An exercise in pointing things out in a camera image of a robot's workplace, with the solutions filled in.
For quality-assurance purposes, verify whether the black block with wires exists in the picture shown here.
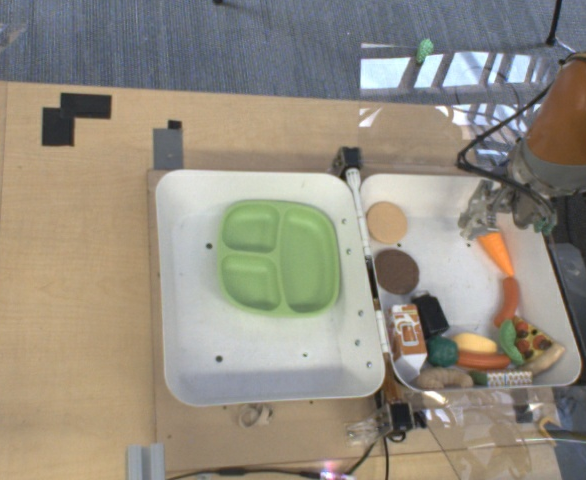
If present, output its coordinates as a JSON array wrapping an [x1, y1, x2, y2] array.
[[336, 146, 364, 175], [387, 401, 418, 435]]

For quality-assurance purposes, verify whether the black carton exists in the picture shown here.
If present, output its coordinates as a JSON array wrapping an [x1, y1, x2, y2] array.
[[410, 291, 451, 340]]

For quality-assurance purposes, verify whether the green divided plate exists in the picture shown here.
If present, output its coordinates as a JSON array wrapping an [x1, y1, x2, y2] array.
[[216, 198, 343, 318]]

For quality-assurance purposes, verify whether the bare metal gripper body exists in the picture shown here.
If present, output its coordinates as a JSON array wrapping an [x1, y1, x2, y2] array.
[[491, 176, 558, 233]]

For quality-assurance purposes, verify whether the pizza slice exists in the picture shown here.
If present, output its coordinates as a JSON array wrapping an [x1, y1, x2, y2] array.
[[509, 315, 567, 375]]

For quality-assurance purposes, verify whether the orange sausage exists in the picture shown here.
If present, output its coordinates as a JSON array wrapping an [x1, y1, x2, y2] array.
[[493, 275, 521, 329]]

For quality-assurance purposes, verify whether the beige croissant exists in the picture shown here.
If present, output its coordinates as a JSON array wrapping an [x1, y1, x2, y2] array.
[[412, 367, 476, 391]]

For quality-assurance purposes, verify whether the yellow oval toy food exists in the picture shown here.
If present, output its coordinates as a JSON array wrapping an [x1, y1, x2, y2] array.
[[451, 331, 500, 356]]

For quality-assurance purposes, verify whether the brown and white carton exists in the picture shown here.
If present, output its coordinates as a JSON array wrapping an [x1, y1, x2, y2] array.
[[387, 303, 431, 374]]

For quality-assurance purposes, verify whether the light green toy vegetable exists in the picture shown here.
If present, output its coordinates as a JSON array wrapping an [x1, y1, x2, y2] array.
[[497, 318, 526, 367]]

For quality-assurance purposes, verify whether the orange carrot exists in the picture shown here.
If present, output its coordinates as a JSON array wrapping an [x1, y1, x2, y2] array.
[[476, 230, 517, 278]]

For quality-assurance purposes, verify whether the green and white packet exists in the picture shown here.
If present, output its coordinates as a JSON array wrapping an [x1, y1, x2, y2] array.
[[469, 369, 535, 389]]

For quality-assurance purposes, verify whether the dark green broccoli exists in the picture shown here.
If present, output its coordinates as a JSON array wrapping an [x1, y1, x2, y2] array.
[[425, 335, 461, 369]]

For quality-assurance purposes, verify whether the tan round biscuit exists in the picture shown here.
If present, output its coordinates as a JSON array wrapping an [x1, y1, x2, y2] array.
[[365, 200, 409, 245]]

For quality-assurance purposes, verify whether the red-orange sausage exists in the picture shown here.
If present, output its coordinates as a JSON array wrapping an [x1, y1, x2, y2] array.
[[455, 349, 513, 372]]

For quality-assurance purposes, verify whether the thin black and white rod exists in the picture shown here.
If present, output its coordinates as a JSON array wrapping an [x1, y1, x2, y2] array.
[[344, 167, 392, 355]]

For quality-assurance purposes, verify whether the brown round biscuit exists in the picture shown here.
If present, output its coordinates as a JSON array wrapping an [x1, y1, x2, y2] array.
[[374, 248, 421, 297]]

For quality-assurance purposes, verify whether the white plastic tray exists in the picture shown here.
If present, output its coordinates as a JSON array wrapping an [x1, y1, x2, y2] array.
[[154, 169, 387, 408], [359, 172, 584, 392]]

